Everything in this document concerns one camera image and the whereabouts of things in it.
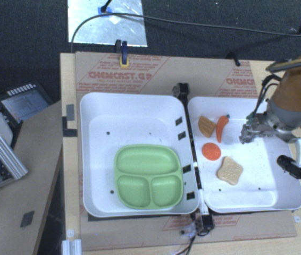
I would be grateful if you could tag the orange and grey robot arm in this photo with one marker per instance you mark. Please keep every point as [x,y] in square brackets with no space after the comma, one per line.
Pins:
[291,94]

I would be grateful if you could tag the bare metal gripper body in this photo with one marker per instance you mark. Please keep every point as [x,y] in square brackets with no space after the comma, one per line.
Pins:
[266,128]

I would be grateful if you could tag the red round slice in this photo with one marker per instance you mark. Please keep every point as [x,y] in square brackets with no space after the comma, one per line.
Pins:
[211,151]

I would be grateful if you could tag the thin black and white rod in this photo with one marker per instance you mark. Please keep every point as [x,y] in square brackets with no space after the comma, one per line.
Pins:
[192,145]

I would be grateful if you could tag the black cylinder on white bracket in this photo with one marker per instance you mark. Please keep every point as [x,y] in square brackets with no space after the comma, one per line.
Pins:
[288,165]

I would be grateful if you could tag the white plastic tray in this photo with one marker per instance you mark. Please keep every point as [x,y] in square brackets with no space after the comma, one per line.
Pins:
[129,115]
[251,169]

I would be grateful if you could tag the orange carrot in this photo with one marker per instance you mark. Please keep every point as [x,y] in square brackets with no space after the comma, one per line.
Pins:
[221,127]

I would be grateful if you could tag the tan bread slice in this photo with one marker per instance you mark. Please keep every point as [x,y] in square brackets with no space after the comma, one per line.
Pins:
[230,171]

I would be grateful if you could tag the green divided plate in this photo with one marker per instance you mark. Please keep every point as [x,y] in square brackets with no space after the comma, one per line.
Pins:
[146,174]

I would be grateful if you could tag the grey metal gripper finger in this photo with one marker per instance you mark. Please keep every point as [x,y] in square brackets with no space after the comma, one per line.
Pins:
[242,137]
[250,137]

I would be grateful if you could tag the brown cardboard board red print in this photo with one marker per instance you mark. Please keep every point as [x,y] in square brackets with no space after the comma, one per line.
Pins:
[145,73]

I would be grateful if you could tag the orange waffle biscuit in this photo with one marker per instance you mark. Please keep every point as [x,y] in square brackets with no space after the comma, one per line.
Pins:
[206,127]

